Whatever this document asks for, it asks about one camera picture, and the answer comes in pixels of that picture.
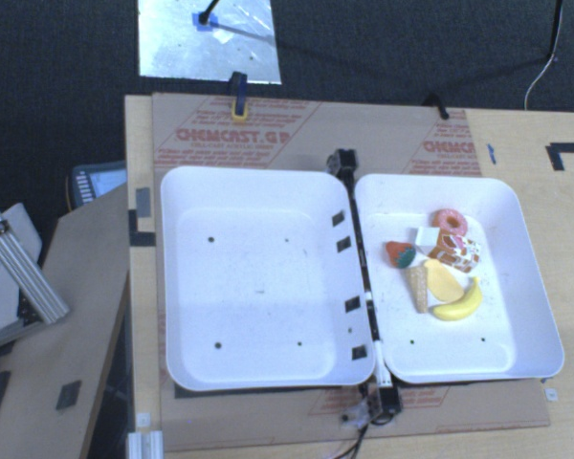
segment wooden table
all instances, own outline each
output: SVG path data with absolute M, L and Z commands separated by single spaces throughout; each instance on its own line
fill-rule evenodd
M 153 185 L 152 105 L 149 97 L 126 99 L 129 208 L 136 191 Z M 574 457 L 574 154 L 562 154 L 555 171 L 546 146 L 574 142 L 574 114 L 467 110 L 483 176 L 498 178 L 517 193 L 565 351 L 562 372 L 545 386 L 557 392 L 548 403 L 551 426 L 365 440 L 359 457 Z M 494 150 L 493 163 L 488 145 Z M 154 213 L 138 219 L 154 231 Z M 149 419 L 137 431 L 161 428 L 158 377 L 157 291 L 154 249 L 133 247 L 131 294 L 135 411 Z M 167 453 L 169 459 L 327 458 L 348 443 L 230 448 Z

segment pink donut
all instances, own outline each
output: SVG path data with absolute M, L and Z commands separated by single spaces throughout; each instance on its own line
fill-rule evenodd
M 461 212 L 455 209 L 440 209 L 433 216 L 432 226 L 438 227 L 450 234 L 465 236 L 468 232 L 468 222 Z

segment white cable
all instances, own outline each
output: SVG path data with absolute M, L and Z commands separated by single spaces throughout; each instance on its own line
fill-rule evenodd
M 529 86 L 529 88 L 527 89 L 527 92 L 525 93 L 525 100 L 523 102 L 523 108 L 525 110 L 527 110 L 527 102 L 529 100 L 529 94 L 531 93 L 531 91 L 536 86 L 536 83 L 538 83 L 538 81 L 544 76 L 546 71 L 550 68 L 550 66 L 553 64 L 553 61 L 555 60 L 555 53 L 557 51 L 557 44 L 559 43 L 559 34 L 560 34 L 561 29 L 562 29 L 562 22 L 563 22 L 563 9 L 561 9 L 559 12 L 559 24 L 557 26 L 557 36 L 555 37 L 555 44 L 553 45 L 553 51 L 551 52 L 551 56 L 548 58 L 548 61 L 544 65 L 544 68 L 542 68 L 542 71 L 540 72 L 540 74 L 538 76 L 536 76 L 536 79 L 534 81 L 532 81 L 532 84 Z

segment white tray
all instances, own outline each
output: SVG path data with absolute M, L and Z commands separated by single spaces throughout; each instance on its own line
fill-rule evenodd
M 510 187 L 367 175 L 356 198 L 383 358 L 395 376 L 440 383 L 559 372 L 563 349 Z M 161 205 L 166 362 L 175 382 L 214 390 L 367 380 L 374 346 L 348 196 L 337 179 L 184 166 L 164 177 Z M 453 271 L 464 287 L 480 276 L 484 294 L 460 321 L 418 314 L 384 248 L 412 243 L 440 208 L 461 211 L 483 247 L 474 271 Z
M 337 179 L 184 166 L 166 174 L 161 195 L 166 361 L 175 382 L 210 390 L 369 377 L 359 257 Z M 338 251 L 345 239 L 350 248 Z M 353 297 L 360 308 L 346 312 Z M 365 356 L 354 350 L 362 348 Z
M 563 348 L 523 220 L 519 200 L 495 179 L 367 175 L 356 198 L 370 284 L 391 372 L 409 383 L 550 377 Z M 470 273 L 450 269 L 462 287 L 480 277 L 483 302 L 470 317 L 442 321 L 417 313 L 404 272 L 391 268 L 385 242 L 414 244 L 441 208 L 468 221 L 482 246 Z M 426 257 L 417 254 L 412 265 Z M 429 304 L 439 304 L 429 295 Z

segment metal sheet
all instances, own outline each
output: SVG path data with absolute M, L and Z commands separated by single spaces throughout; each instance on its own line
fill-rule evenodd
M 143 77 L 280 84 L 270 0 L 221 0 L 210 25 L 197 14 L 212 0 L 139 0 L 139 56 Z

